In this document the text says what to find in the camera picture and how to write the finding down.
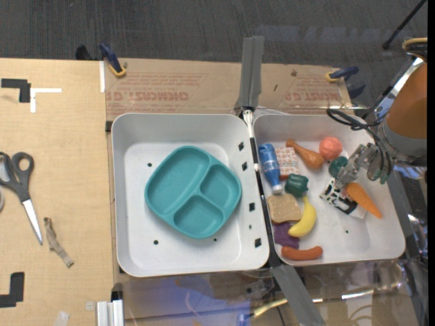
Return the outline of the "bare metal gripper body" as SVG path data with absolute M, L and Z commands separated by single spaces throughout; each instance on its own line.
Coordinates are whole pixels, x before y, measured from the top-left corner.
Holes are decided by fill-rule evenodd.
M 361 170 L 371 181 L 380 179 L 384 174 L 385 156 L 381 148 L 373 143 L 359 145 L 348 159 L 347 165 L 340 170 L 340 178 L 352 176 L 357 180 Z

